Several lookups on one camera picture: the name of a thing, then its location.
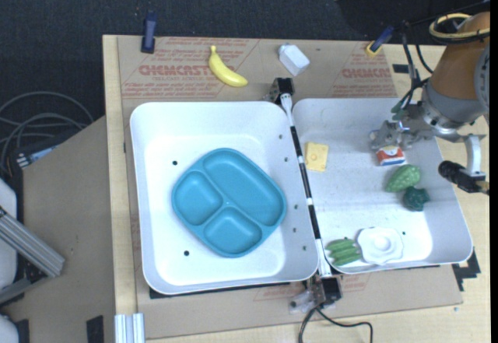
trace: banana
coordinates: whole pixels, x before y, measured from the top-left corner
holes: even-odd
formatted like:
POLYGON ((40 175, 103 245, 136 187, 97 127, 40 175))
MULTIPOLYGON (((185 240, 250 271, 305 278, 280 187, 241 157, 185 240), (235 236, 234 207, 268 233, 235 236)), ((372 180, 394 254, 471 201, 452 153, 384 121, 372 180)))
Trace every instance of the banana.
POLYGON ((243 87, 247 85, 247 80, 238 73, 229 69, 216 53, 216 46, 211 46, 211 55, 209 56, 209 69, 223 83, 232 87, 243 87))

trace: wooden table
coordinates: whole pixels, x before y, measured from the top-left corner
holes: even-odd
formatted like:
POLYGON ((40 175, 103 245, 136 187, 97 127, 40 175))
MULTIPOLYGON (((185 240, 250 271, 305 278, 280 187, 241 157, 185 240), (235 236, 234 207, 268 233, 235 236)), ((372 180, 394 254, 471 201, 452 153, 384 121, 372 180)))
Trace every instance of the wooden table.
MULTIPOLYGON (((126 159, 123 151, 125 130, 121 102, 121 77, 118 51, 118 37, 103 37, 103 60, 105 77, 107 147, 109 155, 110 210, 112 242, 114 253, 114 297, 117 314, 133 314, 138 311, 135 272, 132 253, 130 204, 128 201, 128 180, 126 159)), ((423 47, 426 61, 435 65, 442 55, 443 47, 423 47)), ((401 46, 385 45, 384 53, 389 65, 406 64, 401 46)), ((424 78, 424 69, 417 68, 424 78)), ((393 75, 397 94, 400 96, 409 87, 409 81, 393 75)), ((483 117, 472 127, 473 133, 488 133, 489 126, 483 117)), ((466 163, 465 147, 440 141, 445 159, 466 163)), ((482 168, 489 172, 489 139, 482 140, 482 168)), ((490 341, 490 257, 489 257, 489 197, 483 194, 466 194, 456 190, 464 211, 468 228, 475 244, 481 273, 475 279, 466 279, 463 303, 459 306, 445 306, 423 310, 384 313, 365 317, 352 317, 343 322, 368 320, 374 329, 375 341, 490 341)), ((296 341, 300 325, 285 324, 271 327, 255 327, 237 331, 220 331, 195 334, 154 341, 171 342, 288 342, 296 341)), ((307 326, 305 341, 368 341, 368 330, 361 328, 340 328, 327 321, 312 322, 307 326)))

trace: white plastic tray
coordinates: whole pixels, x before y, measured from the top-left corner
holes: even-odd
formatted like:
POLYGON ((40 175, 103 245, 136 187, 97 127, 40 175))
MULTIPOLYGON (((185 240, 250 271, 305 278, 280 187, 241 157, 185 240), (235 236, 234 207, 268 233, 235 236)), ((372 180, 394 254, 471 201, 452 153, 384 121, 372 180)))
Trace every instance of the white plastic tray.
POLYGON ((400 165, 379 166, 369 133, 390 117, 395 102, 392 98, 301 100, 293 109, 303 148, 306 142, 329 145, 326 171, 308 171, 324 245, 343 237, 355 239, 361 229, 370 227, 392 228, 402 237, 400 259, 382 265, 355 261, 337 268, 344 273, 458 263, 472 253, 454 189, 437 171, 443 158, 436 139, 422 140, 405 151, 406 162, 421 170, 416 187, 425 188, 430 196, 423 211, 405 208, 402 192, 384 190, 400 165))
POLYGON ((314 234, 289 124, 272 103, 145 103, 130 120, 139 197, 143 272, 157 292, 301 281, 317 269, 314 234), (286 195, 286 216, 243 257, 216 254, 174 214, 171 191, 195 161, 231 148, 264 170, 286 195))

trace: blue plate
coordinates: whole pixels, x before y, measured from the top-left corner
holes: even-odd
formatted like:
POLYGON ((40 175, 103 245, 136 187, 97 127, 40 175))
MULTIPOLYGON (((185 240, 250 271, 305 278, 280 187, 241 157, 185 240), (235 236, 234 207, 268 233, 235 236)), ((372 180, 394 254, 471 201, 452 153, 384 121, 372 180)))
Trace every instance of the blue plate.
POLYGON ((261 168, 234 149, 215 149, 176 182, 172 206, 202 242, 225 257, 261 245, 286 215, 286 198, 261 168))

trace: dark green object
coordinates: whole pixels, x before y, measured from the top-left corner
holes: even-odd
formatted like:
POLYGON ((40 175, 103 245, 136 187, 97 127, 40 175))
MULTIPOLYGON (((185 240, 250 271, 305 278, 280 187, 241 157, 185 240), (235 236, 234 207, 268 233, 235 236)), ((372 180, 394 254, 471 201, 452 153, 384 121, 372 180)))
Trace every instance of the dark green object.
POLYGON ((423 188, 408 187, 403 195, 403 203, 410 210, 421 212, 423 204, 430 200, 429 194, 423 188))
POLYGON ((331 241, 325 249, 330 250, 330 256, 334 258, 332 264, 339 266, 359 260, 361 254, 355 243, 354 240, 348 238, 331 241))
POLYGON ((386 186, 387 192, 399 192, 408 187, 413 187, 420 181, 420 169, 418 166, 400 166, 391 176, 386 186))

